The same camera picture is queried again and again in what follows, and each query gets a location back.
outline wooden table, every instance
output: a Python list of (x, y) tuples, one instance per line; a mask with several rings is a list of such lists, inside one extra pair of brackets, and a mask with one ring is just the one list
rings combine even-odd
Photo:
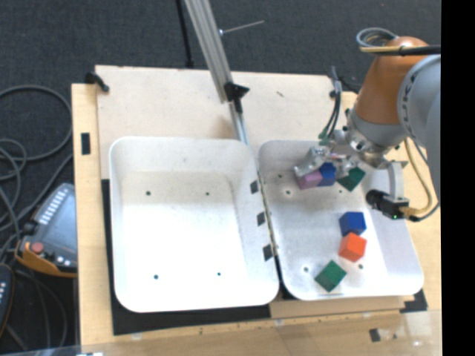
[[(133, 101), (137, 110), (145, 109), (143, 107), (151, 102), (157, 102), (164, 109), (169, 109), (172, 105), (176, 107), (177, 102), (183, 105), (184, 108), (181, 111), (168, 111), (169, 115), (177, 116), (171, 118), (168, 115), (167, 120), (160, 121), (160, 113), (157, 112), (152, 113), (155, 116), (145, 115), (144, 117), (149, 116), (150, 120), (154, 120), (156, 128), (160, 127), (160, 130), (155, 131), (154, 134), (173, 136), (180, 133), (184, 136), (220, 138), (234, 136), (229, 111), (226, 105), (218, 102), (214, 85), (207, 71), (98, 66), (96, 72), (111, 87), (110, 96), (119, 100)], [(320, 123), (326, 123), (333, 108), (333, 103), (328, 96), (332, 85), (325, 76), (265, 73), (233, 73), (233, 76), (237, 84), (251, 88), (249, 94), (243, 99), (243, 103), (250, 145), (255, 151), (260, 144), (271, 139), (314, 139), (319, 129), (323, 127), (323, 125), (319, 127)], [(177, 83), (177, 80), (182, 80), (183, 86)], [(203, 334), (232, 332), (238, 339), (255, 341), (255, 332), (247, 330), (269, 330), (269, 336), (272, 337), (275, 336), (275, 333), (272, 333), (273, 330), (283, 331), (280, 327), (283, 323), (310, 326), (310, 323), (317, 324), (328, 320), (333, 322), (342, 318), (367, 321), (368, 315), (371, 316), (371, 320), (376, 320), (382, 315), (389, 315), (392, 318), (390, 319), (392, 325), (395, 323), (400, 325), (402, 321), (408, 321), (407, 317), (399, 314), (398, 309), (403, 306), (403, 300), (410, 300), (411, 297), (361, 298), (340, 302), (331, 300), (314, 305), (276, 300), (271, 303), (272, 319), (270, 320), (191, 326), (114, 336), (100, 181), (107, 176), (103, 163), (106, 162), (104, 161), (106, 150), (115, 134), (110, 131), (107, 134), (100, 133), (101, 118), (98, 118), (98, 110), (107, 109), (101, 106), (101, 102), (109, 99), (110, 96), (104, 95), (96, 85), (75, 84), (72, 86), (79, 252), (79, 323), (82, 345), (132, 344), (134, 352), (140, 354), (140, 350), (143, 349), (146, 354), (146, 350), (151, 347), (150, 342), (164, 341), (164, 338), (167, 338), (167, 344), (175, 341), (178, 345), (184, 338), (189, 338), (187, 341), (192, 343), (202, 342), (203, 340), (197, 337), (202, 337)], [(345, 93), (344, 108), (351, 107), (355, 97), (352, 93)], [(110, 116), (109, 128), (114, 128), (115, 122), (123, 127), (127, 126), (127, 115), (133, 114), (133, 112), (122, 112), (118, 105), (117, 111)], [(177, 126), (177, 117), (183, 125)], [(141, 126), (141, 131), (147, 133), (146, 123), (142, 122)], [(131, 134), (136, 130), (134, 125), (127, 129)], [(90, 140), (90, 152), (84, 152), (82, 147), (86, 138), (85, 134), (88, 134)], [(403, 148), (393, 151), (389, 158), (407, 159)], [(427, 168), (419, 164), (425, 179), (430, 181)], [(406, 196), (411, 198), (411, 204), (423, 206), (426, 198), (411, 167), (404, 169), (404, 180)], [(429, 315), (437, 327), (438, 313), (442, 309), (440, 212), (436, 212), (424, 222), (408, 223), (408, 227), (425, 273), (424, 293), (427, 303), (429, 309), (435, 312)], [(292, 355), (288, 350), (287, 353), (281, 354)]]

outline blue cube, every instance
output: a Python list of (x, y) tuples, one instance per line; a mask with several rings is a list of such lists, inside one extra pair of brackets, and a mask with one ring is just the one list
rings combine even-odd
[(366, 230), (366, 222), (362, 212), (348, 211), (339, 219), (341, 236), (345, 237), (349, 232), (361, 235)]
[(331, 186), (336, 182), (336, 167), (333, 166), (331, 162), (325, 162), (318, 170), (322, 176), (322, 180), (318, 184), (318, 187)]

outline aluminum extrusion bar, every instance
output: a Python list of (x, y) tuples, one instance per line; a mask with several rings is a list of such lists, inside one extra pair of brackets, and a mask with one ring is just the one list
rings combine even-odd
[[(221, 102), (227, 102), (224, 86), (226, 83), (232, 83), (231, 70), (209, 0), (184, 1), (219, 98)], [(237, 112), (234, 105), (230, 105), (229, 109), (237, 138), (248, 145), (249, 140), (242, 113)]]

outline red button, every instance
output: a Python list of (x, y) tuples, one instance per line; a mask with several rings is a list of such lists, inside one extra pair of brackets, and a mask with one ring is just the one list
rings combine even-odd
[(45, 250), (45, 246), (42, 243), (33, 243), (31, 244), (30, 250), (33, 253), (41, 254)]

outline black connector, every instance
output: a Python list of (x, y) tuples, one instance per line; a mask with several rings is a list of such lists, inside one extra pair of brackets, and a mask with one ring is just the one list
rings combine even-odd
[(402, 198), (395, 200), (383, 191), (370, 190), (366, 194), (367, 203), (391, 219), (404, 219), (401, 207), (409, 207), (409, 200)]

